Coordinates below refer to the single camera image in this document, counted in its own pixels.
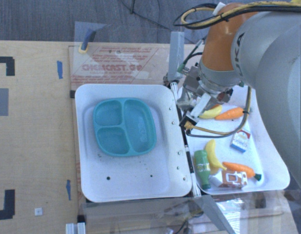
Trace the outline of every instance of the gray square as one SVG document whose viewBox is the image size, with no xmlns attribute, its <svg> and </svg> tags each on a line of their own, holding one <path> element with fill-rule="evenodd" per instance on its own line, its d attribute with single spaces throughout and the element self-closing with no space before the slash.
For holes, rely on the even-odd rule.
<svg viewBox="0 0 301 234">
<path fill-rule="evenodd" d="M 8 116 L 8 88 L 0 88 L 0 116 Z"/>
</svg>

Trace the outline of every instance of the yellow banana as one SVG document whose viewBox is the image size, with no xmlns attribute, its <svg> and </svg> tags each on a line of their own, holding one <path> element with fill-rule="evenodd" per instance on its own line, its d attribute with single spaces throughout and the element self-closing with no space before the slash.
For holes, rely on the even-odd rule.
<svg viewBox="0 0 301 234">
<path fill-rule="evenodd" d="M 203 112 L 202 115 L 199 115 L 199 118 L 202 119 L 212 119 L 216 116 L 218 116 L 222 112 L 222 105 L 217 105 L 214 108 L 211 108 L 210 110 L 206 110 Z"/>
<path fill-rule="evenodd" d="M 207 159 L 210 164 L 210 174 L 216 174 L 219 170 L 219 168 L 222 168 L 223 170 L 226 170 L 227 168 L 222 165 L 221 162 L 219 162 L 217 156 L 215 155 L 215 140 L 212 139 L 208 141 L 205 148 L 207 151 Z"/>
</svg>

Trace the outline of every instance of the small carton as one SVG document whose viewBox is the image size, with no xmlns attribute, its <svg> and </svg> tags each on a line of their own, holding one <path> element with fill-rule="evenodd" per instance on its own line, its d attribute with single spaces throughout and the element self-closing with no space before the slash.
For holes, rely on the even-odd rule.
<svg viewBox="0 0 301 234">
<path fill-rule="evenodd" d="M 241 188 L 248 184 L 247 174 L 245 172 L 236 172 L 228 169 L 210 176 L 209 181 L 217 187 Z"/>
<path fill-rule="evenodd" d="M 250 136 L 249 131 L 241 129 L 233 135 L 230 146 L 244 153 L 249 149 Z"/>
</svg>

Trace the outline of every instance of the small white square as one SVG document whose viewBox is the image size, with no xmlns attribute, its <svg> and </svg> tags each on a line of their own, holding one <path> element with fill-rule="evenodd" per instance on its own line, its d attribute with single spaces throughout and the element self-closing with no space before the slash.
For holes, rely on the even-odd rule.
<svg viewBox="0 0 301 234">
<path fill-rule="evenodd" d="M 42 216 L 43 215 L 43 208 L 35 208 L 34 209 L 35 216 Z"/>
</svg>

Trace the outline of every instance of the white tray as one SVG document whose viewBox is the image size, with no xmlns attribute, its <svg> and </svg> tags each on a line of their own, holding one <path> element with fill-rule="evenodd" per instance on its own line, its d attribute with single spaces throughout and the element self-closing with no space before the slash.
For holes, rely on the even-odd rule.
<svg viewBox="0 0 301 234">
<path fill-rule="evenodd" d="M 234 92 L 228 104 L 223 105 L 222 112 L 239 106 L 244 108 L 247 95 L 247 87 L 234 87 Z M 256 181 L 254 178 L 248 179 L 248 185 L 242 189 L 219 188 L 211 184 L 211 189 L 204 190 L 211 195 L 233 194 L 243 192 L 257 192 L 270 190 L 283 190 L 290 182 L 288 169 L 271 141 L 266 128 L 264 127 L 256 101 L 255 90 L 252 90 L 251 110 L 245 129 L 250 130 L 250 149 L 245 153 L 230 147 L 232 136 L 216 138 L 216 155 L 220 162 L 228 161 L 250 166 L 258 174 L 262 174 L 262 179 Z M 214 120 L 201 119 L 197 126 L 221 132 L 234 130 L 241 118 L 237 120 Z M 195 135 L 212 135 L 199 130 L 193 130 Z M 188 146 L 192 155 L 196 150 L 201 150 L 211 138 L 187 137 Z M 202 189 L 200 179 L 197 177 L 198 186 Z"/>
<path fill-rule="evenodd" d="M 147 154 L 114 157 L 99 149 L 94 107 L 110 98 L 139 98 L 154 118 L 157 143 Z M 92 202 L 179 197 L 192 188 L 172 92 L 162 85 L 85 84 L 75 94 L 82 192 Z"/>
</svg>

